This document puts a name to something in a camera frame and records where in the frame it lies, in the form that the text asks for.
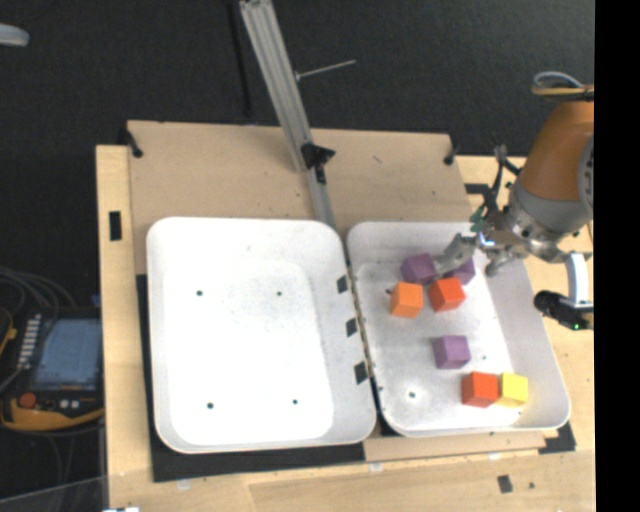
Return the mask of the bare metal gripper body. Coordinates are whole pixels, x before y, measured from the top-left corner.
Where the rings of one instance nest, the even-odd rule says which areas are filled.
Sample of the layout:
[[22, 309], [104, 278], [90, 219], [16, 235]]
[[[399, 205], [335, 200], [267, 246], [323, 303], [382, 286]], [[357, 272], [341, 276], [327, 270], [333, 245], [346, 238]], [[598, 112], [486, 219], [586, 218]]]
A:
[[493, 260], [534, 256], [545, 262], [564, 262], [570, 255], [559, 247], [564, 234], [549, 230], [524, 210], [516, 208], [491, 212], [480, 233], [482, 248]]

